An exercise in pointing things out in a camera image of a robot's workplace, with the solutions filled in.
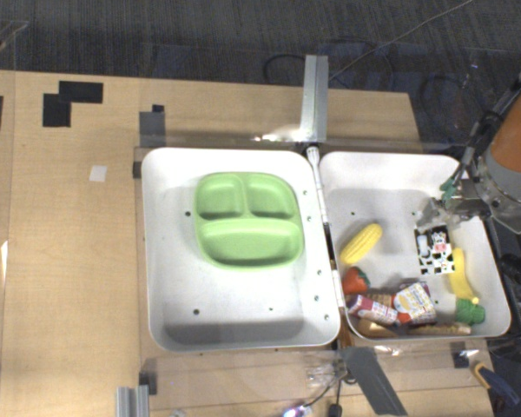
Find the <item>black cable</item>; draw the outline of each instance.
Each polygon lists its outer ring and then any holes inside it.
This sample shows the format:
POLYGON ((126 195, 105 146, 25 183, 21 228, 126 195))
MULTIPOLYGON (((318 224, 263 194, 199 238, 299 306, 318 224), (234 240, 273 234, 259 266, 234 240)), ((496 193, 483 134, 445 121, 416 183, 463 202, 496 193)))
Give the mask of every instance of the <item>black cable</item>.
MULTIPOLYGON (((450 77, 450 76, 446 76, 446 75, 440 75, 440 74, 432 75, 432 76, 427 77, 419 86, 418 97, 419 97, 420 106, 422 107, 423 111, 425 112, 426 116, 429 119, 432 119, 432 116, 431 116, 431 114, 429 112, 429 109, 428 109, 428 107, 426 105, 426 102, 425 102, 425 93, 426 93, 426 91, 428 89, 428 85, 431 84, 431 83, 434 83, 435 81, 443 81, 443 82, 453 83, 460 90, 463 91, 465 89, 464 84, 462 84, 459 80, 457 80, 454 77, 450 77)), ((470 90, 470 89, 468 89, 467 91, 468 91, 467 93, 462 92, 462 94, 463 95, 468 94, 471 97, 472 102, 475 104, 476 107, 478 107, 478 110, 481 113, 483 111, 485 111, 485 108, 482 106, 482 104, 480 103, 480 101, 478 100, 478 98, 474 94, 474 92, 472 90, 470 90)))
POLYGON ((342 380, 338 381, 338 391, 336 392, 336 405, 340 404, 341 382, 342 380))
POLYGON ((270 82, 270 76, 268 75, 268 67, 272 62, 275 60, 280 60, 282 58, 292 58, 292 59, 298 59, 302 62, 305 62, 305 57, 300 56, 299 54, 274 54, 273 56, 270 56, 262 65, 262 76, 264 77, 264 81, 266 83, 272 83, 270 82))
POLYGON ((381 50, 382 48, 385 48, 386 46, 388 45, 391 45, 392 43, 396 43, 398 40, 401 40, 402 38, 404 37, 407 37, 409 36, 410 34, 412 34, 413 32, 415 32, 416 30, 419 30, 421 29, 423 26, 426 26, 427 24, 429 24, 430 22, 433 22, 434 20, 437 20, 443 16, 447 16, 448 14, 451 14, 453 11, 456 11, 456 10, 460 10, 461 8, 464 8, 466 5, 474 2, 475 0, 466 0, 456 6, 453 6, 452 8, 450 8, 449 10, 445 10, 443 12, 440 12, 439 14, 435 15, 435 16, 432 16, 430 18, 427 18, 424 22, 421 22, 419 23, 417 26, 414 26, 413 28, 411 28, 410 30, 404 32, 403 34, 400 34, 399 36, 393 38, 392 40, 388 41, 388 42, 385 42, 385 43, 382 43, 380 46, 378 46, 377 48, 374 48, 372 50, 369 50, 367 51, 365 54, 362 54, 361 56, 357 57, 356 59, 352 60, 348 65, 346 65, 344 68, 336 71, 334 74, 332 74, 330 76, 330 78, 328 79, 328 82, 331 82, 332 80, 334 80, 337 76, 341 75, 342 73, 344 73, 345 71, 349 70, 352 66, 354 66, 354 64, 356 64, 357 62, 361 61, 362 59, 364 59, 365 57, 371 55, 373 52, 377 51, 377 50, 381 50))
MULTIPOLYGON (((364 40, 364 39, 356 37, 356 36, 342 36, 340 38, 330 39, 328 42, 330 44, 341 44, 341 43, 348 43, 348 42, 358 42, 358 43, 366 44, 369 48, 371 48, 373 50, 376 50, 378 48, 378 44, 377 43, 369 42, 367 40, 364 40)), ((394 76, 395 75, 394 75, 394 68, 393 68, 392 62, 390 61, 390 57, 388 56, 388 54, 383 54, 381 57, 384 60, 384 62, 386 64, 386 67, 388 69, 388 72, 389 72, 389 77, 387 79, 389 88, 387 90, 388 91, 393 91, 394 76)), ((338 77, 335 77, 334 80, 336 82, 338 82, 344 88, 351 89, 350 87, 345 85, 338 77)))
POLYGON ((314 405, 317 401, 319 401, 320 399, 322 399, 327 393, 328 391, 333 387, 334 385, 334 381, 332 381, 325 389, 324 391, 322 391, 322 393, 314 400, 311 400, 309 401, 308 403, 306 403, 305 405, 303 405, 304 407, 311 407, 312 405, 314 405))
POLYGON ((475 149, 475 156, 482 155, 498 133, 504 118, 495 111, 488 109, 478 121, 478 130, 471 138, 469 146, 475 149))

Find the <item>metal bracket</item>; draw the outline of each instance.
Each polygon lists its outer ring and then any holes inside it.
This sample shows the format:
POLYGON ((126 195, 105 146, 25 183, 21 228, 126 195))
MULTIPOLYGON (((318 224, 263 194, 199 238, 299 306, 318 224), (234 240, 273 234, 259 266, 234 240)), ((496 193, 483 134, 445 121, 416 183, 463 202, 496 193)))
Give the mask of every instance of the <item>metal bracket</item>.
POLYGON ((148 386, 119 387, 115 392, 115 417, 149 417, 148 386))
POLYGON ((407 415, 373 348, 346 347, 340 355, 376 414, 407 415))
POLYGON ((303 80, 300 137, 303 142, 324 142, 328 121, 328 57, 307 56, 303 80))
POLYGON ((336 294, 336 300, 338 301, 338 308, 344 308, 346 306, 346 297, 344 291, 341 288, 341 277, 338 270, 332 271, 333 289, 336 294))

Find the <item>dark gray carpet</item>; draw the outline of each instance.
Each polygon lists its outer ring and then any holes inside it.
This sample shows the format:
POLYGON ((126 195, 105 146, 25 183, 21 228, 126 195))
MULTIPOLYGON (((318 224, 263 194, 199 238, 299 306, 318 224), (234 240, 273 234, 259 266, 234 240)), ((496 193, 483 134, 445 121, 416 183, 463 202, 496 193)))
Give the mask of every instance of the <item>dark gray carpet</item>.
MULTIPOLYGON (((299 59, 263 66, 275 54, 319 53, 337 70, 463 1, 0 0, 0 23, 29 22, 15 64, 1 58, 0 67, 300 85, 299 59)), ((521 0, 477 0, 369 56, 332 86, 408 91, 424 136, 455 141, 452 100, 472 119, 520 68, 521 0)), ((466 122, 458 120, 462 132, 466 122)))

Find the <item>food package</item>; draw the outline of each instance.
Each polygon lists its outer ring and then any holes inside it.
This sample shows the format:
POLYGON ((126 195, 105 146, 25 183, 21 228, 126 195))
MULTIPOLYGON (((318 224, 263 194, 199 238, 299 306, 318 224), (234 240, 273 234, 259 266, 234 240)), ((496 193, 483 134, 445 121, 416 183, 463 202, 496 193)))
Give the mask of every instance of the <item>food package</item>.
POLYGON ((361 318, 355 328, 358 332, 368 338, 398 338, 398 335, 384 326, 361 318))
POLYGON ((397 311, 363 295, 355 295, 347 303, 347 312, 357 318, 365 318, 382 326, 396 324, 398 319, 397 311))
POLYGON ((436 322, 436 309, 426 283, 416 282, 392 296, 393 307, 401 324, 419 325, 436 322))

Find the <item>yellow corn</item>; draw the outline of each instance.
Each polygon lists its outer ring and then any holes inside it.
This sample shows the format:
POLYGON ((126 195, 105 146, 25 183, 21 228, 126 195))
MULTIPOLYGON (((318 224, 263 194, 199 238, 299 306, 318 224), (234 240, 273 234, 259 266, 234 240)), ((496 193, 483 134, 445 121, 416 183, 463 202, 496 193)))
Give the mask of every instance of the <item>yellow corn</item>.
POLYGON ((344 264, 352 265, 365 256, 374 244, 382 236, 382 227, 379 224, 370 224, 363 228, 353 239, 347 243, 340 253, 340 259, 344 264))

